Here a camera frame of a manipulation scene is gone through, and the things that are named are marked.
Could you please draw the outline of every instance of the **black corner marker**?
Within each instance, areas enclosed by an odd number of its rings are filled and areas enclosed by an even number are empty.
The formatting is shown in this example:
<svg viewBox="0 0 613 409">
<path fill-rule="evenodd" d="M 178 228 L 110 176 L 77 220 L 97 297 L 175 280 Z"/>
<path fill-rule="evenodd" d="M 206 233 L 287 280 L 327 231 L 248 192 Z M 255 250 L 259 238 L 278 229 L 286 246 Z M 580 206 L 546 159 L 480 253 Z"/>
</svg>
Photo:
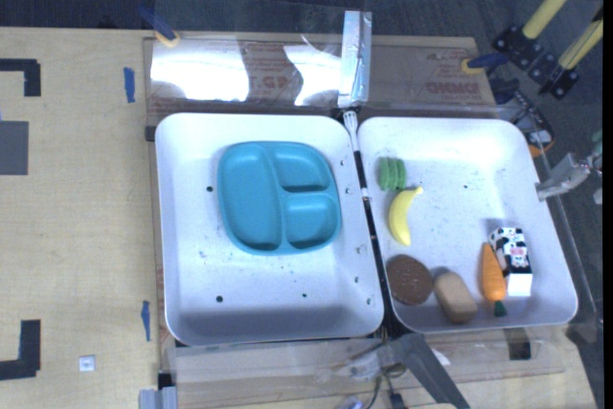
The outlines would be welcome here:
<svg viewBox="0 0 613 409">
<path fill-rule="evenodd" d="M 23 72 L 24 97 L 40 97 L 40 63 L 35 59 L 0 58 L 0 72 Z"/>
<path fill-rule="evenodd" d="M 19 357 L 0 361 L 0 380 L 36 376 L 40 370 L 40 320 L 21 321 Z"/>
</svg>

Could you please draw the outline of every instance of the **yellow banana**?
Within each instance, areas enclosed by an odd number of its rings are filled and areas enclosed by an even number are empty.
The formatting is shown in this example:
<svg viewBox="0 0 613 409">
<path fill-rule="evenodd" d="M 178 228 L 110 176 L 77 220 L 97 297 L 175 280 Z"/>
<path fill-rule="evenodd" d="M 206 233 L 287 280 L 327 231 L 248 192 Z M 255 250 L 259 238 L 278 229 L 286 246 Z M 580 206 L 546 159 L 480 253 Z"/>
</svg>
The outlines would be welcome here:
<svg viewBox="0 0 613 409">
<path fill-rule="evenodd" d="M 398 193 L 387 215 L 388 226 L 392 232 L 392 237 L 402 245 L 411 245 L 411 232 L 409 224 L 406 220 L 406 214 L 409 211 L 413 198 L 418 194 L 423 193 L 423 188 L 417 186 L 414 190 L 403 190 Z"/>
</svg>

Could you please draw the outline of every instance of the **orange object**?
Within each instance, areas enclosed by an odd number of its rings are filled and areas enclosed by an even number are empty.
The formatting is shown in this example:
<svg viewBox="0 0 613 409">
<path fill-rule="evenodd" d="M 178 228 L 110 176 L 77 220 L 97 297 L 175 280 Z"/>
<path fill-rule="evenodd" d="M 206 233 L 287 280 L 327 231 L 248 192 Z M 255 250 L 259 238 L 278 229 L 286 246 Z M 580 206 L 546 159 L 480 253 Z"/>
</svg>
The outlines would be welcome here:
<svg viewBox="0 0 613 409">
<path fill-rule="evenodd" d="M 494 315 L 496 317 L 507 315 L 507 310 L 502 304 L 507 296 L 507 282 L 494 251 L 487 243 L 483 244 L 481 266 L 483 294 L 490 302 L 494 302 Z"/>
</svg>

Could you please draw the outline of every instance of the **black connector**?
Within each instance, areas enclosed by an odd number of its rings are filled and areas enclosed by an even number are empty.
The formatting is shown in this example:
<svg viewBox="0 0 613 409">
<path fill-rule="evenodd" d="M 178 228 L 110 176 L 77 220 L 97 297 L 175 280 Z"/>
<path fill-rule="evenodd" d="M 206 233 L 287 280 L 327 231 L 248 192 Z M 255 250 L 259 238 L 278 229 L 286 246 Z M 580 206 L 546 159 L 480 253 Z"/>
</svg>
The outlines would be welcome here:
<svg viewBox="0 0 613 409">
<path fill-rule="evenodd" d="M 407 409 L 400 394 L 390 394 L 393 409 Z"/>
</svg>

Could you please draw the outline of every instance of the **blue plate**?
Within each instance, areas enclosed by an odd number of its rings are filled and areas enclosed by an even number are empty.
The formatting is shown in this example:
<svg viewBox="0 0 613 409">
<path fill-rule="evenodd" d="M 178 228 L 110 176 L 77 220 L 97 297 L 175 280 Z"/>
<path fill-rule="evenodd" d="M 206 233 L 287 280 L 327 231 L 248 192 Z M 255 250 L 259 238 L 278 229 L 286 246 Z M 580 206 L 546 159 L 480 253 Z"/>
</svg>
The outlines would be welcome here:
<svg viewBox="0 0 613 409">
<path fill-rule="evenodd" d="M 252 254 L 313 251 L 334 241 L 341 227 L 329 165 L 304 144 L 229 147 L 219 161 L 217 194 L 226 233 Z"/>
</svg>

